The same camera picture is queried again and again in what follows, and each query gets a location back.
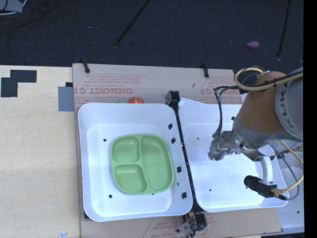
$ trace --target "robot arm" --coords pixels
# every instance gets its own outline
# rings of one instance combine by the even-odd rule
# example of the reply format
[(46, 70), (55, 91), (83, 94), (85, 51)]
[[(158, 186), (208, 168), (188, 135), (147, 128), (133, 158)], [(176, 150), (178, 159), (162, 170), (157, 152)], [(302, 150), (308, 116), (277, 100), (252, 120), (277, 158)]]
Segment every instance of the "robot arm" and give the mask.
[[(302, 73), (303, 68), (292, 72)], [(285, 77), (281, 72), (262, 73), (255, 85), (262, 85)], [(303, 141), (303, 77), (273, 84), (260, 91), (250, 90), (234, 119), (231, 131), (222, 131), (211, 142), (211, 160), (221, 160), (226, 154), (243, 153), (252, 161), (264, 156), (259, 148), (271, 144), (279, 151), (286, 150), (279, 140), (290, 148)]]

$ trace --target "green divided plate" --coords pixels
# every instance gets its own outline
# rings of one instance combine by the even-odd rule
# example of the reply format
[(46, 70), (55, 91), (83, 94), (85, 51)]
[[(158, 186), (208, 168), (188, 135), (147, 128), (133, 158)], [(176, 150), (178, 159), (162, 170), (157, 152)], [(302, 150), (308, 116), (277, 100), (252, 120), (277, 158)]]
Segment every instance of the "green divided plate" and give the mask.
[(153, 134), (131, 134), (116, 138), (110, 148), (112, 174), (117, 187), (127, 194), (153, 194), (174, 182), (168, 145)]

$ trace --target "white cable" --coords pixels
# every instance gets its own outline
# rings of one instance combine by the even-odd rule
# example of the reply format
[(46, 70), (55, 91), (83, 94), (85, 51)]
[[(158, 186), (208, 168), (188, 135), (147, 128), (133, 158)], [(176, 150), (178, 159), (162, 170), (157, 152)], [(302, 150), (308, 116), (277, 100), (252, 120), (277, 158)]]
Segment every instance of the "white cable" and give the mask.
[[(25, 6), (25, 4), (26, 4), (27, 1), (28, 1), (28, 0), (24, 0), (24, 2), (23, 2), (23, 4), (22, 4), (22, 9), (24, 8), (24, 6)], [(0, 14), (0, 16), (13, 15), (13, 14), (16, 14), (16, 13), (17, 13), (16, 11), (7, 12), (7, 13), (2, 13), (2, 14)]]

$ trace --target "black carpet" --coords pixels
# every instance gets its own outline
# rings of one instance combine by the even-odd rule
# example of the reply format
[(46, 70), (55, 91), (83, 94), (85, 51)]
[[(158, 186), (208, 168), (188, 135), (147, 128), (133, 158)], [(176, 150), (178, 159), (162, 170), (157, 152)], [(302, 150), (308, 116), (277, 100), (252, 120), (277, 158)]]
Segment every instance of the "black carpet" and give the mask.
[[(71, 66), (84, 57), (121, 65), (205, 63), (234, 72), (303, 66), (304, 0), (289, 7), (289, 0), (150, 0), (122, 36), (146, 1), (28, 0), (22, 13), (1, 10), (0, 64)], [(248, 48), (250, 41), (259, 47)]]

